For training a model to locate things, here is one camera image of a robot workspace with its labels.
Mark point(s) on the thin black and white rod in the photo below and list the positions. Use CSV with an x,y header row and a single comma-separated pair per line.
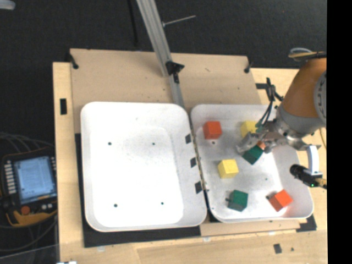
x,y
198,158

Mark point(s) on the white plastic tray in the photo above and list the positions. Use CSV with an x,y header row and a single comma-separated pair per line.
x,y
255,180
137,175

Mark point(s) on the black cylinder on white bracket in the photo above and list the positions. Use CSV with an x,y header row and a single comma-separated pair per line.
x,y
302,173

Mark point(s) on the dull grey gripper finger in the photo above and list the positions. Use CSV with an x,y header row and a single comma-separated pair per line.
x,y
247,143
269,147

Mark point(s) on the orange cube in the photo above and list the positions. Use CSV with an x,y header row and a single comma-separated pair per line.
x,y
280,200
212,130
261,145

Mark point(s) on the brown cardboard board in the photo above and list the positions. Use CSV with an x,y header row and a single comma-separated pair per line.
x,y
123,76

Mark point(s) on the green cube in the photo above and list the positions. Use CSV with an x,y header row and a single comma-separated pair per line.
x,y
238,200
253,155

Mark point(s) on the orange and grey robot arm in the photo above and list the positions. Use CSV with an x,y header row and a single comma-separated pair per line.
x,y
301,92

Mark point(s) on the yellow cube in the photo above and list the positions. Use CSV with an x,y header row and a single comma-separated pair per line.
x,y
228,169
247,126

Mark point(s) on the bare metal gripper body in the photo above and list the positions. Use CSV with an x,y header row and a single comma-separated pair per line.
x,y
277,136

